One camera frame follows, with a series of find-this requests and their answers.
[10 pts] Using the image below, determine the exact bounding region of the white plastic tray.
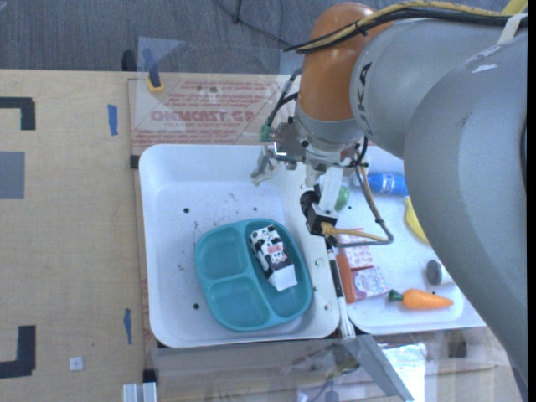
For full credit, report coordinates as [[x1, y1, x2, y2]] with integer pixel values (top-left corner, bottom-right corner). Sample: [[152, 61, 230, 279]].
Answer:
[[330, 144, 489, 337], [137, 142, 342, 349]]

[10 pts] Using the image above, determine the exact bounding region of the orange carrot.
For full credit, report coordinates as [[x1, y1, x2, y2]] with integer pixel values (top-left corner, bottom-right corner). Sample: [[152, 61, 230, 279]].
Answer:
[[387, 287, 455, 311]]

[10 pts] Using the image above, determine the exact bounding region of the green round toy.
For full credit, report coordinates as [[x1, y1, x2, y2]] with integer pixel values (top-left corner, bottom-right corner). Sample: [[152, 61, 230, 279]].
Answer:
[[333, 184, 351, 213]]

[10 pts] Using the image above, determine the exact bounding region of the thin black and white rod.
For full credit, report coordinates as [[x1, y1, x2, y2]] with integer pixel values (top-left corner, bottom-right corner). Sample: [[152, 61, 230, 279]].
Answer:
[[327, 247, 356, 339]]

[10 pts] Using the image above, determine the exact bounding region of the yellow banana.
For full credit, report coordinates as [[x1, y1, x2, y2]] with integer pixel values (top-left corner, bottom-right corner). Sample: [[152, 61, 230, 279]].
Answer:
[[403, 196, 430, 245]]

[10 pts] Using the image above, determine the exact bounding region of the red and white carton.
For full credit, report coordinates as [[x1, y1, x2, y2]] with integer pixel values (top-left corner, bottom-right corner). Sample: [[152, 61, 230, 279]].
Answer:
[[349, 265, 393, 300]]

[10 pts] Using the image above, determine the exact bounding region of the cow print milk carton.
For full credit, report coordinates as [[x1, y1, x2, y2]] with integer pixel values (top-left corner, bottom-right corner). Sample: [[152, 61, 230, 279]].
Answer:
[[247, 224, 300, 292]]

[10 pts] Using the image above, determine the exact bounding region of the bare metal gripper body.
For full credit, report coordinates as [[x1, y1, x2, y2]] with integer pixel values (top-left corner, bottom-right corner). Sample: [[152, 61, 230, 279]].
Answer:
[[269, 121, 364, 177]]

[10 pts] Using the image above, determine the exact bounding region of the blue plastic bottle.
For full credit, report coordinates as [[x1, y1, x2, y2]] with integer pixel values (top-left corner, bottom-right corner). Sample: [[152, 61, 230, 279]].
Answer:
[[363, 171, 410, 197]]

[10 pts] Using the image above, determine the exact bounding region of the black cylinder on white bracket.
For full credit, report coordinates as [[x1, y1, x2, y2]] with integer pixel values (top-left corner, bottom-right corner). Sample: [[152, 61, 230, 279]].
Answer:
[[299, 165, 351, 237]]

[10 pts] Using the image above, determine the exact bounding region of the red and white packet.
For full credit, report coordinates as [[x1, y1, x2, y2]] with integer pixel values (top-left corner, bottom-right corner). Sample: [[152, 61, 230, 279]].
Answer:
[[336, 228, 376, 272]]

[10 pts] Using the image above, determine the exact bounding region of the teal divided plate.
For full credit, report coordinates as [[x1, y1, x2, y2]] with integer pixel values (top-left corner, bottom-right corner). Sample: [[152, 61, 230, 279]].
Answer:
[[193, 218, 315, 332]]

